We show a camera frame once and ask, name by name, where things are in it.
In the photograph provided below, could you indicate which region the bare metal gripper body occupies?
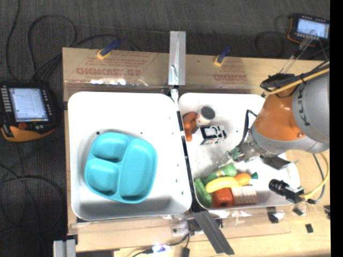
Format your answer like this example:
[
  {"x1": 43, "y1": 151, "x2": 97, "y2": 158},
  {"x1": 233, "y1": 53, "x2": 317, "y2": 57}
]
[{"x1": 235, "y1": 140, "x2": 266, "y2": 163}]

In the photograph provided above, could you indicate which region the green plastic bottle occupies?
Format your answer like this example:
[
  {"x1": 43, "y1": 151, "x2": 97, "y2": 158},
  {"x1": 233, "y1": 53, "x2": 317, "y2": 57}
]
[{"x1": 204, "y1": 163, "x2": 238, "y2": 185}]

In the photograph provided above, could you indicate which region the yellow banana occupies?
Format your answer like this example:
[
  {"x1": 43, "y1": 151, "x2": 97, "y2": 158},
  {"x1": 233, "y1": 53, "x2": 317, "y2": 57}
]
[{"x1": 205, "y1": 176, "x2": 240, "y2": 194}]

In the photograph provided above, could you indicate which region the orange carrot with green top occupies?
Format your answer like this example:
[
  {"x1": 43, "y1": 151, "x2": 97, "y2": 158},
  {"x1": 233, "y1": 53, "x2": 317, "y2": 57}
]
[{"x1": 234, "y1": 171, "x2": 259, "y2": 186}]

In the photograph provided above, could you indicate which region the black and white carton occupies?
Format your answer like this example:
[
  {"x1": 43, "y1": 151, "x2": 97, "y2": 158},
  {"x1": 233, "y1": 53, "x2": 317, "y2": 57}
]
[{"x1": 200, "y1": 125, "x2": 227, "y2": 146}]

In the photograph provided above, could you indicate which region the orange red can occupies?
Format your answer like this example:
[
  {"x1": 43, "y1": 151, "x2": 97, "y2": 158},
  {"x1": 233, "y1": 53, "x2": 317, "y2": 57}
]
[{"x1": 212, "y1": 187, "x2": 235, "y2": 208}]

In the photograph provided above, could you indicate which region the pink and white carton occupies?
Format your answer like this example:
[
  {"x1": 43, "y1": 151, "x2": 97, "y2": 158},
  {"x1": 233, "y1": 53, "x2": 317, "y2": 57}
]
[{"x1": 231, "y1": 185, "x2": 259, "y2": 206}]

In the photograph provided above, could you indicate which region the green toy vegetable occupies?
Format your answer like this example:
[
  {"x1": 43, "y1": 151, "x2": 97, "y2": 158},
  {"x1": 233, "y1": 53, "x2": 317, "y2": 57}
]
[{"x1": 193, "y1": 177, "x2": 213, "y2": 208}]

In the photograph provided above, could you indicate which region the white plastic tray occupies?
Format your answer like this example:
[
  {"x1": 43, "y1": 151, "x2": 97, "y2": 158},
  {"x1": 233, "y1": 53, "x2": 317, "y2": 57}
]
[
  {"x1": 177, "y1": 92, "x2": 301, "y2": 211},
  {"x1": 67, "y1": 90, "x2": 193, "y2": 222}
]

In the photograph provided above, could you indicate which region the white can with dark lid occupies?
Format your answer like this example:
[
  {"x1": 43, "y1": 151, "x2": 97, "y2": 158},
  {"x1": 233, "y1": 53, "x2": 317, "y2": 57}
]
[{"x1": 195, "y1": 105, "x2": 216, "y2": 127}]

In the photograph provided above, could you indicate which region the orange toy sausage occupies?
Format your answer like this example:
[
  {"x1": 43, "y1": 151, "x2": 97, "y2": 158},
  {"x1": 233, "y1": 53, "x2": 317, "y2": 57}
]
[{"x1": 182, "y1": 111, "x2": 200, "y2": 142}]

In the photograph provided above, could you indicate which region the blue divided plate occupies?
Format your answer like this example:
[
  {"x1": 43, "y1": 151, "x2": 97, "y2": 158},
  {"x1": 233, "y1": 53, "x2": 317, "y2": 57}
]
[{"x1": 84, "y1": 131, "x2": 158, "y2": 204}]

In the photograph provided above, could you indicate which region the brown cardboard board red print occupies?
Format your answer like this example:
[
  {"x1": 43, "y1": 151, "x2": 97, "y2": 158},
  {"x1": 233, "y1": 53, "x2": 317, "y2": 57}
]
[{"x1": 62, "y1": 47, "x2": 331, "y2": 253}]

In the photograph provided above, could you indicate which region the black cylinder on white bracket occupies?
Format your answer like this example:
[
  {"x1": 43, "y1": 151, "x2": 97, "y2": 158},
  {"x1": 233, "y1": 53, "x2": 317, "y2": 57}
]
[{"x1": 261, "y1": 155, "x2": 305, "y2": 204}]

